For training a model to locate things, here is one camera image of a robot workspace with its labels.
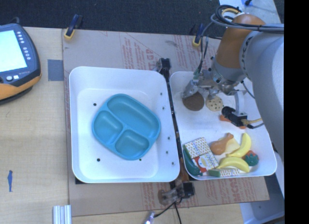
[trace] screen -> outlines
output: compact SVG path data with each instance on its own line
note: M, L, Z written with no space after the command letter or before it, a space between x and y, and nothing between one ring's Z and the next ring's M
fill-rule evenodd
M27 67L13 30L0 32L0 72Z

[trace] device button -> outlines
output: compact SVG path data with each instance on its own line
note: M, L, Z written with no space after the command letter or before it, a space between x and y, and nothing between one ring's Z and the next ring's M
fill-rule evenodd
M10 82L11 80L13 80L13 77L12 77L11 75L9 75L9 76L6 77L6 80L7 80L8 82Z

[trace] black floor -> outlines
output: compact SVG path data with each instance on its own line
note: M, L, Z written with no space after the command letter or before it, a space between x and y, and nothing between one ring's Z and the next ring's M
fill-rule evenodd
M284 23L284 0L274 2ZM24 27L66 28L79 14L82 29L188 35L194 24L209 23L218 5L219 0L0 0L0 25L17 16ZM218 26L211 29L222 35Z

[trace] blue mark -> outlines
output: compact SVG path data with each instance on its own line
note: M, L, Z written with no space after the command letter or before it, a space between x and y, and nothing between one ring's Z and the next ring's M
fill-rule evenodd
M242 4L245 4L246 1L247 1L247 0L241 0L241 3L242 3ZM253 6L252 1L251 1L247 6Z
M13 171L12 170L9 171L8 181L9 181L10 192L12 192L12 181L13 181Z

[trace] robotic arm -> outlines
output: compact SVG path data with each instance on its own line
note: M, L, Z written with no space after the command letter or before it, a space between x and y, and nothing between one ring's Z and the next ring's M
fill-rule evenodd
M225 12L235 14L232 22L223 17ZM211 69L195 74L182 98L192 96L199 89L208 90L207 99L220 92L237 98L239 91L235 86L247 77L252 82L256 105L270 139L284 161L284 25L265 24L260 18L228 5L218 7L211 19L227 29Z

